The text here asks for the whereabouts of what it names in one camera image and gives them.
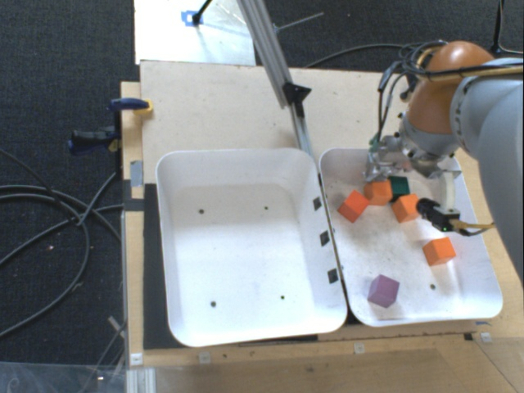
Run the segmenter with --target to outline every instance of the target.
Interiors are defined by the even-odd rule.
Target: black cable
[[[40,184],[46,188],[47,192],[49,193],[49,195],[55,200],[55,204],[60,208],[62,209],[62,211],[65,213],[65,215],[68,215],[68,211],[67,209],[64,209],[61,205],[61,202],[60,200],[58,199],[57,196],[55,196],[52,192],[52,189],[49,185],[47,185],[46,181],[42,178],[42,176],[40,176],[38,173],[36,173],[33,169],[31,169],[26,163],[24,163],[22,160],[19,160],[17,159],[16,157],[14,157],[12,154],[8,153],[7,151],[3,150],[1,147],[0,147],[0,154],[3,155],[4,157],[6,157],[7,159],[15,162],[17,165],[19,165],[23,170],[25,170],[26,172],[28,172],[29,174],[31,174],[36,180],[38,180],[40,182]]]
[[[2,200],[4,201],[4,200],[8,199],[8,197],[10,197],[12,199],[20,198],[17,195],[19,195],[19,194],[15,194],[14,196],[5,195],[5,196],[2,197]],[[55,198],[50,197],[50,196],[43,196],[43,195],[36,195],[36,194],[24,194],[24,196],[28,197],[28,198],[31,198],[31,199],[43,201],[43,202],[51,202],[53,204],[56,202]],[[80,219],[78,213],[73,208],[71,208],[67,204],[62,204],[62,205],[76,219]],[[64,297],[66,297],[73,290],[73,288],[76,286],[78,281],[82,278],[82,275],[84,274],[84,270],[86,269],[86,266],[87,266],[88,260],[89,260],[89,251],[90,251],[90,249],[89,249],[90,241],[89,240],[90,239],[89,239],[89,231],[88,231],[87,226],[85,224],[82,224],[82,226],[80,226],[79,228],[81,228],[84,231],[84,237],[85,237],[84,261],[83,261],[82,265],[80,266],[80,270],[76,274],[76,276],[73,279],[73,281],[71,282],[71,284],[57,298],[55,298],[55,300],[53,300],[51,303],[49,303],[48,305],[45,305],[42,309],[40,309],[36,313],[31,314],[28,318],[25,318],[25,319],[19,321],[18,323],[14,324],[13,326],[11,326],[11,327],[1,331],[0,332],[0,339],[2,339],[4,336],[14,332],[16,329],[19,329],[22,326],[25,326],[27,323],[30,323],[30,322],[34,321],[36,318],[40,317],[42,314],[44,314],[47,311],[49,311],[50,309],[52,309],[55,305],[60,303],[64,299]]]
[[[488,230],[490,230],[489,228],[482,228],[481,230],[477,230],[476,232],[470,232],[469,230],[466,230],[465,228],[460,228],[457,233],[462,235],[462,236],[466,236],[466,237],[471,237],[471,236],[477,236],[479,234],[483,234],[485,232],[487,232]]]
[[[13,155],[7,153],[2,148],[0,148],[0,154],[4,155],[8,159],[14,161],[17,163],[21,168],[28,171],[31,175],[33,175],[42,185],[43,187],[33,187],[29,185],[7,185],[0,187],[0,192],[13,192],[13,191],[25,191],[22,193],[8,193],[6,195],[0,196],[0,202],[3,201],[11,201],[11,200],[19,200],[19,199],[28,199],[31,201],[40,201],[40,202],[46,202],[48,204],[53,204],[57,206],[60,210],[65,212],[65,215],[68,217],[67,220],[62,221],[61,223],[55,224],[51,226],[50,228],[44,230],[40,234],[38,234],[35,237],[30,238],[28,241],[23,243],[22,245],[18,246],[15,250],[10,252],[8,255],[4,256],[0,260],[0,266],[5,264],[12,256],[16,255],[18,252],[25,249],[27,246],[31,245],[32,243],[36,242],[37,240],[41,239],[42,237],[47,236],[48,234],[55,232],[56,230],[65,227],[67,224],[77,223],[75,227],[81,228],[84,232],[84,238],[85,238],[85,251],[84,251],[84,260],[80,266],[80,269],[78,273],[75,275],[75,278],[71,282],[71,284],[59,295],[57,296],[53,301],[51,301],[49,304],[45,305],[42,309],[37,311],[36,313],[31,314],[28,318],[24,318],[23,320],[19,321],[18,323],[14,324],[13,326],[4,329],[0,332],[0,338],[14,332],[15,330],[25,326],[28,323],[33,322],[38,317],[42,316],[43,314],[47,313],[50,309],[55,307],[57,304],[59,304],[70,292],[74,290],[76,285],[78,284],[78,281],[82,278],[84,271],[87,267],[88,260],[89,260],[89,252],[91,250],[90,246],[90,236],[88,228],[85,224],[85,219],[93,213],[101,222],[104,224],[107,228],[110,229],[112,233],[116,235],[116,237],[120,240],[120,235],[118,232],[113,228],[113,226],[100,214],[102,211],[108,211],[108,210],[115,210],[120,209],[121,206],[107,206],[98,208],[96,210],[93,209],[94,205],[96,204],[98,198],[101,196],[101,194],[106,190],[109,183],[113,180],[115,177],[115,174],[112,174],[109,179],[102,185],[102,187],[98,190],[95,197],[91,200],[89,205],[84,204],[82,201],[77,200],[76,198],[66,195],[62,192],[54,191],[52,190],[49,185],[45,183],[45,181],[34,171],[32,170],[28,165],[26,165],[21,160],[17,159]],[[43,192],[46,193],[46,195],[42,195],[40,193],[33,193],[33,192]],[[73,206],[70,206],[67,202],[64,202],[62,200],[67,200],[71,202],[72,204],[75,204],[77,206],[81,206],[84,208],[83,213],[79,213]]]
[[[27,192],[47,192],[47,189],[45,187],[35,187],[32,185],[6,185],[0,187],[0,192],[4,191],[27,191]],[[67,201],[69,203],[75,204],[76,206],[79,206],[81,208],[84,208],[84,210],[87,210],[88,205],[85,202],[82,202],[78,198],[75,198],[74,196],[68,195],[64,192],[60,192],[53,189],[53,193],[56,194],[61,200]],[[118,230],[116,230],[107,219],[100,214],[101,209],[95,209],[90,211],[96,219],[98,219],[104,227],[106,227],[113,235],[116,237],[116,239],[121,242],[120,233]]]
[[[399,43],[371,43],[369,45],[360,45],[358,47],[351,47],[351,48],[343,49],[339,52],[334,52],[333,54],[325,56],[324,58],[320,58],[316,61],[310,62],[304,68],[308,69],[310,67],[315,67],[318,64],[322,64],[325,61],[331,60],[332,58],[337,58],[338,56],[343,56],[351,52],[363,51],[363,50],[374,49],[374,48],[400,48],[402,49],[404,47],[405,45],[401,45]]]
[[[1,201],[6,201],[6,200],[10,200],[10,199],[16,199],[16,198],[24,198],[24,197],[28,197],[26,195],[30,195],[30,194],[13,194],[13,195],[5,195],[5,196],[0,196],[0,202]],[[102,212],[102,211],[108,211],[108,210],[120,210],[122,208],[122,205],[117,205],[117,206],[106,206],[106,207],[102,207],[102,208],[99,208],[97,209],[98,212]],[[58,224],[55,224],[54,226],[44,230],[43,232],[37,234],[36,236],[30,238],[28,241],[22,243],[21,245],[19,245],[15,250],[11,251],[10,253],[8,253],[7,255],[5,255],[1,260],[0,260],[0,267],[2,265],[4,265],[10,258],[12,258],[14,255],[16,255],[17,253],[20,253],[21,251],[23,251],[25,248],[29,247],[31,244],[37,242],[38,240],[46,237],[47,235],[55,232],[55,231],[58,231],[60,230],[61,228],[64,228],[67,224],[70,224],[71,222],[69,220],[65,220],[65,221],[62,221],[61,223],[58,223]]]
[[[122,333],[122,331],[125,329],[125,327],[126,327],[126,325],[127,325],[127,322],[128,322],[128,320],[125,319],[124,322],[122,323],[122,326],[120,326],[120,328],[116,331],[115,335],[113,335],[113,337],[112,337],[111,340],[109,341],[109,344],[107,344],[106,348],[105,348],[104,351],[102,352],[102,355],[100,355],[100,358],[98,359],[97,363],[95,364],[94,369],[91,371],[91,374],[89,374],[88,379],[85,381],[84,386],[79,390],[78,393],[84,393],[84,392],[86,391],[86,389],[87,389],[88,386],[89,386],[89,383],[90,383],[91,380],[93,379],[93,376],[97,373],[98,369],[99,369],[100,366],[102,365],[102,361],[104,360],[104,358],[106,357],[106,355],[109,353],[111,347],[112,347],[113,344],[116,342],[116,340],[119,338],[119,336],[120,336],[120,334]]]
[[[419,45],[418,47],[412,49],[407,54],[405,54],[402,58],[402,68],[404,71],[407,71],[408,73],[411,73],[413,75],[418,76],[425,76],[427,79],[431,80],[432,78],[437,78],[439,76],[443,75],[460,75],[465,77],[466,73],[475,73],[475,72],[481,72],[481,71],[490,71],[490,70],[501,70],[501,69],[507,69],[511,67],[516,66],[523,66],[522,62],[514,62],[510,64],[505,65],[474,65],[469,67],[460,67],[457,69],[450,69],[450,70],[426,70],[423,67],[417,65],[418,58],[423,54],[423,52],[432,47],[442,47],[446,45],[446,41],[433,41],[429,43],[423,43]]]
[[[91,200],[91,203],[89,204],[88,208],[82,214],[82,219],[76,224],[77,226],[80,226],[80,225],[82,225],[84,223],[85,219],[88,217],[88,215],[91,212],[91,210],[93,209],[94,205],[97,203],[98,198],[100,198],[101,194],[107,189],[107,187],[113,181],[114,178],[116,178],[116,172],[113,172],[113,174],[100,187],[100,189],[98,190],[96,195]]]
[[[120,357],[122,356],[124,351],[125,346],[121,346],[116,355],[111,359],[111,361],[109,361],[109,363],[107,363],[107,365],[115,365],[120,360]]]
[[[390,111],[391,99],[393,98],[393,90],[395,89],[396,84],[399,83],[400,79],[402,79],[407,74],[408,73],[406,73],[406,72],[400,73],[395,78],[395,80],[393,80],[393,83],[390,86],[390,90],[389,90],[388,95],[387,95],[386,109],[384,110],[384,113],[382,114],[382,122],[380,122],[379,125],[378,125],[377,140],[379,142],[380,142],[380,137],[382,136],[382,131],[384,129],[384,126],[386,125],[387,114]],[[379,110],[380,110],[380,112],[382,112],[382,93],[381,93],[380,101],[379,101]]]

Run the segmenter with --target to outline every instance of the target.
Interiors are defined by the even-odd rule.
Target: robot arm
[[[493,60],[477,45],[458,41],[426,49],[417,66],[430,54],[426,70],[448,72],[447,78],[417,84],[399,132],[370,149],[366,179],[401,169],[442,179],[438,163],[462,147],[479,162],[488,206],[522,281],[522,63],[513,67],[522,61]],[[473,74],[457,76],[464,71]]]

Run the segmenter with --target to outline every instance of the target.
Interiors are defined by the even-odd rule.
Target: blue clamp
[[[134,97],[122,97],[121,99],[113,99],[109,103],[107,110],[111,112],[121,112],[127,109],[141,110],[148,109],[150,107],[148,101],[142,99],[136,99]]]
[[[115,127],[105,127],[94,132],[73,131],[67,142],[69,152],[73,156],[84,156],[96,150],[117,151],[120,133]]]

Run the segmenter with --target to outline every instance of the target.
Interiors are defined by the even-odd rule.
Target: black mount
[[[299,118],[304,118],[305,114],[302,102],[311,93],[311,89],[299,86],[298,84],[287,82],[283,85],[282,90],[286,95],[287,103],[289,103],[290,105],[295,105],[296,115]]]

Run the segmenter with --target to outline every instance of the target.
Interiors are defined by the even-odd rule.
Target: metal pole
[[[207,9],[207,7],[210,5],[210,3],[212,1],[213,0],[206,0],[206,2],[202,5],[200,10],[192,16],[194,25],[199,25],[200,24],[200,19],[202,18],[202,15],[204,14],[204,11]]]

